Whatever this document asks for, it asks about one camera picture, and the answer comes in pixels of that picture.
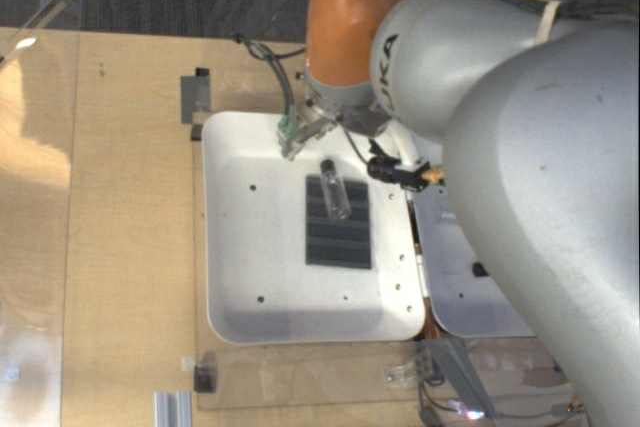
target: glowing led light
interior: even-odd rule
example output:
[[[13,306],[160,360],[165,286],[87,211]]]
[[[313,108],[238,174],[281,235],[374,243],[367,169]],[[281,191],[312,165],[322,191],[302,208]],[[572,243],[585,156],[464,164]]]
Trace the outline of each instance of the glowing led light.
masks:
[[[33,45],[36,42],[36,38],[25,38],[22,41],[19,41],[16,45],[16,50],[20,50],[21,48],[27,48]]]
[[[484,413],[482,411],[467,411],[467,418],[469,420],[480,420],[480,418],[484,418]]]

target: transparent bottle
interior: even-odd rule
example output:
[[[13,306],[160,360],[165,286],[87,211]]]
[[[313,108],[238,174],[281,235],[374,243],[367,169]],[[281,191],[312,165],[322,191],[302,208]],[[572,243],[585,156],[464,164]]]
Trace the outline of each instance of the transparent bottle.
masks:
[[[333,160],[323,160],[320,164],[320,171],[320,185],[329,219],[333,221],[348,219],[351,216],[351,205],[349,205],[344,182],[336,171]]]

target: wooden table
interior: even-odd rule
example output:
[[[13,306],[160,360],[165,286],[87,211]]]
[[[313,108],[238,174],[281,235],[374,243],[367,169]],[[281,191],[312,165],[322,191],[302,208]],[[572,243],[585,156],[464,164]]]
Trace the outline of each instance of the wooden table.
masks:
[[[68,34],[58,37],[74,44]],[[302,59],[285,62],[290,77]],[[180,123],[179,84],[196,67],[211,70],[214,111],[281,109],[268,66],[233,42],[79,36],[64,427],[147,427],[156,391],[192,389],[192,369],[183,364],[196,356],[194,143]],[[32,71],[43,90],[48,73]],[[193,418],[196,426],[392,427],[419,425],[417,412],[417,401],[199,411],[194,399]]]

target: clear plastic bottle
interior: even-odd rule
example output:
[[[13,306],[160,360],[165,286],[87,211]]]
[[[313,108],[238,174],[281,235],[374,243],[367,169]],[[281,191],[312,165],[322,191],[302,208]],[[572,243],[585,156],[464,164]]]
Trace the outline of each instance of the clear plastic bottle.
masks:
[[[329,219],[333,221],[348,219],[351,216],[349,198],[347,198],[344,182],[336,171],[333,160],[323,160],[320,164],[320,171],[322,173],[320,185],[322,185],[322,194]]]

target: clear acrylic panel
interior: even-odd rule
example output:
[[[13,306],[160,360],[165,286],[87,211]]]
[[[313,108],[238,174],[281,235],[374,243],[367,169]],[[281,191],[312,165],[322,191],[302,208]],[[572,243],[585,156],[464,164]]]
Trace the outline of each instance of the clear acrylic panel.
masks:
[[[60,424],[80,0],[0,29],[0,424]]]

